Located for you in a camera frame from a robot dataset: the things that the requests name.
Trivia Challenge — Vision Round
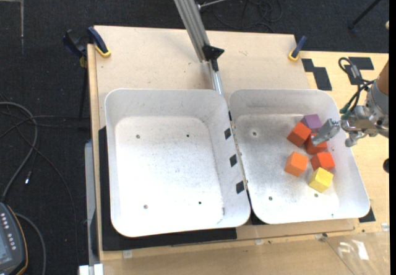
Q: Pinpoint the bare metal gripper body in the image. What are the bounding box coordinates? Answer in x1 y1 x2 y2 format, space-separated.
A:
340 105 390 138

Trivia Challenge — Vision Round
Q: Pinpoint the red-orange cube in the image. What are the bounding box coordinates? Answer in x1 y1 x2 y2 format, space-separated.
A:
286 121 312 149
304 133 329 155
310 151 336 173

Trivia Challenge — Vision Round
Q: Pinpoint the purple cube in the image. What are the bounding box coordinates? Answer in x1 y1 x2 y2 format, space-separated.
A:
300 113 324 131

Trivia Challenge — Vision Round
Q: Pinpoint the orange cube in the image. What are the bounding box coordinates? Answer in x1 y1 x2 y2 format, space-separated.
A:
283 151 310 178

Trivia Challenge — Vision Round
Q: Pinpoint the yellow cube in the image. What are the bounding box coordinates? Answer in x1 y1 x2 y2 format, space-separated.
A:
308 167 335 194

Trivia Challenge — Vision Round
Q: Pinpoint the white plastic tray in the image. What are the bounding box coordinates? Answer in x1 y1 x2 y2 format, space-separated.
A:
104 87 252 238
228 89 371 225

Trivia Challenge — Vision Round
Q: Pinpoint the thin black and white rod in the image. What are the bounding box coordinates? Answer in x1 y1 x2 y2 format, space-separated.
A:
228 109 249 194

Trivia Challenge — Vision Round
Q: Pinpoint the pale wood board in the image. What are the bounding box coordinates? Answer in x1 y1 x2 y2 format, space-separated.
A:
92 25 356 261

